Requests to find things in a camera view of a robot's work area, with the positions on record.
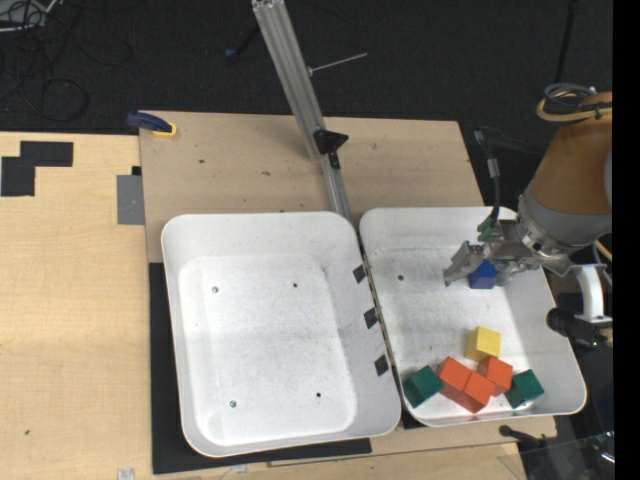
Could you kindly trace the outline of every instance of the yellow block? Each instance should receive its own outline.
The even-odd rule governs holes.
[[[500,355],[500,333],[476,327],[467,334],[464,347],[464,357],[472,361],[480,362],[488,356],[498,357]]]

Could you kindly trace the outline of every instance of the black tape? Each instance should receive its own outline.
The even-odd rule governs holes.
[[[36,167],[71,167],[72,142],[20,142],[20,156],[2,158],[0,196],[34,196]]]
[[[378,377],[389,370],[389,363],[387,362],[387,357],[383,354],[375,362],[376,372],[378,372]]]
[[[367,271],[364,269],[364,265],[360,265],[353,271],[353,277],[356,278],[356,282],[360,284],[362,280],[367,277]]]
[[[369,311],[365,312],[364,321],[367,322],[367,329],[371,329],[376,324],[376,322],[378,321],[376,308],[371,308]]]
[[[36,168],[19,156],[5,156],[2,159],[0,183],[0,196],[33,196],[36,190]]]
[[[20,158],[30,161],[34,167],[71,167],[73,143],[22,141]]]

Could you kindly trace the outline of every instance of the cube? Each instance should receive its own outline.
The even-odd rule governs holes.
[[[464,357],[478,363],[488,356],[498,357],[500,355],[500,338],[499,332],[485,327],[476,327],[467,333]]]
[[[525,402],[533,400],[544,394],[544,389],[533,370],[514,375],[511,379],[511,389],[505,392],[505,396],[513,409],[520,407]]]
[[[472,371],[464,390],[453,401],[469,412],[476,413],[489,403],[494,387],[493,382]]]
[[[496,285],[498,270],[487,260],[482,260],[480,266],[467,276],[469,287],[474,290],[490,290]]]
[[[418,407],[442,389],[442,382],[429,366],[411,374],[402,383],[404,396],[411,407]]]
[[[513,366],[497,357],[487,357],[478,364],[476,371],[487,380],[493,382],[494,389],[492,396],[500,396],[511,388]]]
[[[437,370],[438,378],[443,386],[440,393],[453,400],[462,393],[472,372],[473,370],[448,356],[440,363]]]

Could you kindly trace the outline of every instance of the black cable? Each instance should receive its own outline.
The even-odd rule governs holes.
[[[489,176],[493,180],[493,190],[494,190],[494,198],[493,198],[493,208],[491,209],[491,213],[489,214],[490,219],[490,227],[495,227],[498,222],[498,216],[500,214],[500,169],[498,167],[498,159],[493,154],[493,149],[491,147],[491,143],[485,139],[484,134],[480,128],[476,128],[473,132],[476,141],[480,145],[482,152],[484,153],[487,159],[487,166],[489,168]]]
[[[591,117],[600,119],[613,112],[613,101],[584,103],[585,98],[596,94],[592,87],[568,83],[551,84],[545,88],[544,98],[538,103],[536,113],[542,119],[560,125],[573,124]]]
[[[364,28],[369,28],[369,27],[377,27],[378,25],[382,25],[385,21],[387,21],[388,19],[390,19],[394,14],[396,14],[400,9],[402,9],[402,7],[404,7],[404,5],[407,3],[408,0],[402,0],[400,2],[400,4],[396,7],[395,10],[387,13],[387,15],[382,18],[380,21],[377,22],[372,22],[372,23],[361,23],[361,22],[357,22],[354,20],[351,20],[349,18],[347,18],[346,16],[343,16],[342,14],[334,11],[333,9],[330,9],[329,7],[325,7],[324,5],[321,5],[317,2],[314,2],[313,0],[302,0],[305,3],[308,3],[310,5],[313,5],[314,7],[317,7],[318,9],[322,9],[325,12],[328,12],[329,14],[332,14],[333,16],[349,23],[350,25],[354,25],[356,27],[364,27]]]
[[[562,46],[560,47],[560,56],[558,58],[558,66],[556,68],[555,82],[559,82],[562,78],[562,72],[564,71],[564,61],[567,56],[567,50],[569,48],[569,40],[571,38],[571,31],[573,29],[573,18],[578,10],[578,2],[580,0],[571,0],[569,2],[569,14],[567,15],[567,22],[564,27],[564,36],[562,37]]]
[[[6,59],[6,51],[0,53],[0,77],[9,75],[14,78],[12,86],[0,94],[0,100],[6,98],[10,94],[17,91],[24,103],[29,109],[37,113],[39,116],[45,119],[53,121],[70,121],[80,117],[88,108],[90,102],[90,94],[87,89],[77,80],[69,77],[55,76],[54,67],[58,59],[66,50],[70,42],[78,48],[88,59],[97,64],[103,66],[118,66],[134,55],[133,47],[125,41],[121,36],[116,34],[106,23],[102,23],[102,26],[115,37],[119,44],[123,45],[127,50],[124,57],[121,57],[115,61],[100,59],[93,55],[89,50],[82,46],[80,41],[75,37],[75,28],[79,22],[81,16],[85,11],[99,12],[103,20],[106,18],[106,14],[123,12],[127,10],[139,7],[145,0],[136,0],[133,4],[128,4],[121,7],[110,7],[110,0],[103,0],[101,6],[86,5],[86,0],[83,2],[74,0],[59,0],[64,2],[64,9],[75,10],[76,12],[72,16],[72,19],[66,20],[59,16],[62,6],[58,5],[50,13],[43,13],[36,5],[31,3],[31,0],[25,0],[14,3],[10,9],[0,14],[0,16],[6,14],[10,18],[12,26],[12,33],[15,35],[12,37],[9,47],[13,47],[16,55],[15,69],[9,68],[9,63]],[[16,10],[24,7],[24,13],[21,22],[15,22],[13,19]],[[41,20],[47,19],[47,26],[41,27],[37,25]],[[55,23],[62,28],[62,32],[51,38],[51,26],[49,23]],[[62,42],[57,48],[57,51],[53,55],[49,55],[47,47],[53,44],[59,44],[60,39]],[[34,100],[27,95],[27,83],[32,82],[37,76],[46,74],[45,77],[39,83],[40,97],[42,104],[37,105]],[[79,95],[80,103],[77,105],[77,109],[63,115],[52,114],[44,109],[44,101],[47,94],[53,88],[64,88],[65,90],[72,90],[75,95]]]
[[[494,134],[498,134],[498,137],[494,135],[491,138],[491,143],[494,146],[502,146],[507,149],[517,151],[519,153],[526,153],[529,155],[540,156],[540,157],[543,156],[545,153],[544,149],[539,149],[535,146],[532,146],[531,144],[529,144],[528,142],[522,139],[516,139],[515,137],[511,137],[507,135],[500,128],[493,128],[491,126],[482,126],[480,127],[480,129],[483,131],[490,131],[490,132],[493,132]]]

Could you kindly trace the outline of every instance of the blue clamp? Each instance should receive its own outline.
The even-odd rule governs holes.
[[[127,126],[150,130],[156,137],[173,137],[176,134],[176,125],[164,119],[146,114],[144,112],[130,111],[125,120]]]

